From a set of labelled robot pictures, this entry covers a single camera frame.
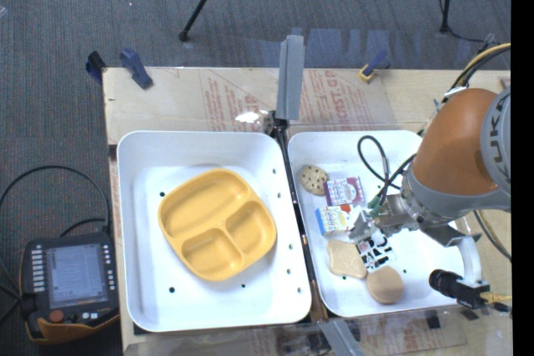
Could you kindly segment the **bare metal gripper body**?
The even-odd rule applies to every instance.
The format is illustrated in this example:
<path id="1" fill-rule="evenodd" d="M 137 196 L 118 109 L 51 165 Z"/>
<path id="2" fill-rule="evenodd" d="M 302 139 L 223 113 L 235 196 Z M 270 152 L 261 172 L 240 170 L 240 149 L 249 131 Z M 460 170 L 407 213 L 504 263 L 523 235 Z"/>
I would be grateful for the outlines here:
<path id="1" fill-rule="evenodd" d="M 420 229 L 419 223 L 411 216 L 404 202 L 405 200 L 399 194 L 388 195 L 380 212 L 373 219 L 374 225 L 385 236 L 390 237 L 402 230 Z"/>

